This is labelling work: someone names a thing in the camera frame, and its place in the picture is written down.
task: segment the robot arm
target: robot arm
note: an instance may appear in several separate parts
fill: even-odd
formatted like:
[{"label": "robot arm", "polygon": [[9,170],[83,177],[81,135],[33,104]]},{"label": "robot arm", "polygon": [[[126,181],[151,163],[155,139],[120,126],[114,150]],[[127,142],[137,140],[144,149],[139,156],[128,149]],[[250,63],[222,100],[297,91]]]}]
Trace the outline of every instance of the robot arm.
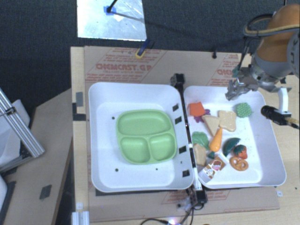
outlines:
[{"label": "robot arm", "polygon": [[[291,114],[287,111],[288,96],[291,88],[275,86],[289,74],[299,78],[299,19],[300,5],[291,4],[279,9],[274,15],[261,15],[252,19],[244,27],[246,43],[241,62],[233,70],[236,79],[229,82],[226,98],[237,99],[241,94],[259,87],[279,95],[279,109],[264,107],[262,114],[279,125],[290,125]],[[270,19],[266,30],[251,30],[251,25]],[[248,67],[241,67],[248,52],[251,40],[261,39]]]}]

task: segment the gray carpet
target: gray carpet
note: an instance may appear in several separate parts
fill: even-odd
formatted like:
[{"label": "gray carpet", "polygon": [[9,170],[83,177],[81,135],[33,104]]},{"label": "gray carpet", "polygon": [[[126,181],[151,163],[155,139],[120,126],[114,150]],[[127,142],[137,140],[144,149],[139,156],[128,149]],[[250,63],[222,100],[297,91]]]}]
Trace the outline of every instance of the gray carpet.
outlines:
[{"label": "gray carpet", "polygon": [[[142,0],[153,49],[241,52],[243,25],[284,0]],[[300,3],[300,0],[288,0]],[[70,88],[71,46],[139,47],[78,38],[76,0],[0,0],[0,87],[33,108]]]}]

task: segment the yellow and blue clip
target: yellow and blue clip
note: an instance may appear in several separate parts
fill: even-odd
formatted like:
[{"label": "yellow and blue clip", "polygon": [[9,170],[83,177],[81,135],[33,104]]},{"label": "yellow and blue clip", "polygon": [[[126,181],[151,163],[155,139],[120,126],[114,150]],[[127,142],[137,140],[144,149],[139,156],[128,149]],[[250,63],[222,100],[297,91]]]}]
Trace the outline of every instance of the yellow and blue clip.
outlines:
[{"label": "yellow and blue clip", "polygon": [[146,53],[146,48],[150,43],[150,39],[146,39],[145,42],[142,44],[141,48],[139,50],[136,51],[135,53],[135,57],[137,59],[142,59],[142,57],[145,55]]}]

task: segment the toy pretzel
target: toy pretzel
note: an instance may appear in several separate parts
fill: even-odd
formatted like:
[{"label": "toy pretzel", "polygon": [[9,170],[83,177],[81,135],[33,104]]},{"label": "toy pretzel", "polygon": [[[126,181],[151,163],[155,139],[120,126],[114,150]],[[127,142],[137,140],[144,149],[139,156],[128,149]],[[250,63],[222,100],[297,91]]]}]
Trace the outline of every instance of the toy pretzel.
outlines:
[{"label": "toy pretzel", "polygon": [[238,171],[244,171],[248,169],[249,165],[246,160],[239,159],[238,157],[232,157],[230,159],[231,166]]}]

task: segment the orange carrot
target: orange carrot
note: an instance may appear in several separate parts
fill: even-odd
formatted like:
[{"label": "orange carrot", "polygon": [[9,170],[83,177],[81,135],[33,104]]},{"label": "orange carrot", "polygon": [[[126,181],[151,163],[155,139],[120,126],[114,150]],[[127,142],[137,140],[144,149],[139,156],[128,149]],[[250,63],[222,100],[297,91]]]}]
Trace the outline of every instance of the orange carrot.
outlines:
[{"label": "orange carrot", "polygon": [[221,148],[221,143],[222,143],[222,132],[223,129],[220,128],[216,135],[214,136],[214,138],[211,140],[210,142],[210,150],[213,152],[217,152],[220,150]]}]

